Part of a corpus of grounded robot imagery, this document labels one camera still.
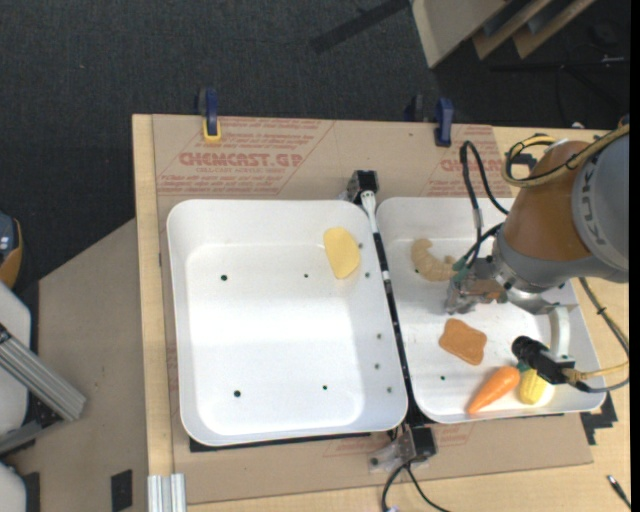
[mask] blue clamp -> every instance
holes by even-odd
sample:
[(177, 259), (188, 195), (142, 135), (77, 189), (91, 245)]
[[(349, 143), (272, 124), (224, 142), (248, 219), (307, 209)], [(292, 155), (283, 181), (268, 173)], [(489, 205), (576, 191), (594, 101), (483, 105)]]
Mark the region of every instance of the blue clamp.
[(203, 87), (198, 94), (198, 113), (202, 116), (202, 133), (208, 142), (220, 139), (220, 120), (218, 119), (218, 93), (212, 87)]
[(440, 98), (436, 104), (436, 122), (433, 130), (436, 146), (451, 146), (451, 124), (453, 122), (453, 103), (447, 98)]

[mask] orange object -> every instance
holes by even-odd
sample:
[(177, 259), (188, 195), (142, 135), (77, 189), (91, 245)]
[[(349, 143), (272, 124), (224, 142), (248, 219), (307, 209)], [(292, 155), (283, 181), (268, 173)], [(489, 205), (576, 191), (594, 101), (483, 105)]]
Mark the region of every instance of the orange object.
[(469, 414), (475, 414), (483, 407), (502, 398), (520, 383), (520, 371), (515, 366), (502, 366), (491, 375), (489, 380), (480, 388), (467, 407)]

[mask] yellow corn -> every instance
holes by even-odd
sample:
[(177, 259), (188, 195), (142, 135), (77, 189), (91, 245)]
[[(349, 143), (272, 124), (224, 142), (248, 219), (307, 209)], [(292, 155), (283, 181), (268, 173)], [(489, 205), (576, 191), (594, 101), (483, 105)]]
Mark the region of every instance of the yellow corn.
[(520, 374), (518, 396), (525, 404), (534, 405), (542, 398), (548, 385), (536, 370), (528, 368)]

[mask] black floor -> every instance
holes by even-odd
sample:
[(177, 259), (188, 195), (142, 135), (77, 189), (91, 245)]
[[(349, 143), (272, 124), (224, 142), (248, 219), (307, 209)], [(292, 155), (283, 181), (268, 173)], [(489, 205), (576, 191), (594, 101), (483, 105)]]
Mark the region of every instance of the black floor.
[(630, 109), (628, 64), (559, 65), (629, 58), (631, 0), (596, 1), (525, 60), (467, 41), (432, 70), (399, 1), (0, 4), (0, 209), (23, 227), (23, 285), (134, 217), (131, 115), (193, 113), (203, 85), (239, 116), (401, 121), (418, 93), (464, 123), (609, 129)]

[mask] cardboard sheet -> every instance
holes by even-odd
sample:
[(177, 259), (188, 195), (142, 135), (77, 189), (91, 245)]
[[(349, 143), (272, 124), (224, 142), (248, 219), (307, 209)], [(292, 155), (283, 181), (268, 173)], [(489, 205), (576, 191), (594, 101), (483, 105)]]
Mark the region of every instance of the cardboard sheet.
[[(192, 452), (178, 403), (173, 298), (166, 218), (191, 198), (332, 199), (355, 170), (375, 170), (378, 202), (388, 197), (466, 196), (458, 151), (478, 149), (497, 197), (511, 191), (500, 178), (501, 155), (490, 126), (454, 125), (451, 147), (434, 142), (434, 125), (307, 119), (221, 118), (222, 139), (204, 141), (197, 116), (154, 115), (167, 365), (175, 472), (184, 473), (190, 504), (382, 484), (368, 454), (386, 433), (260, 447)], [(484, 196), (473, 155), (473, 183)], [(437, 479), (586, 464), (592, 461), (578, 415), (509, 419), (433, 427), (439, 453), (416, 471)]]

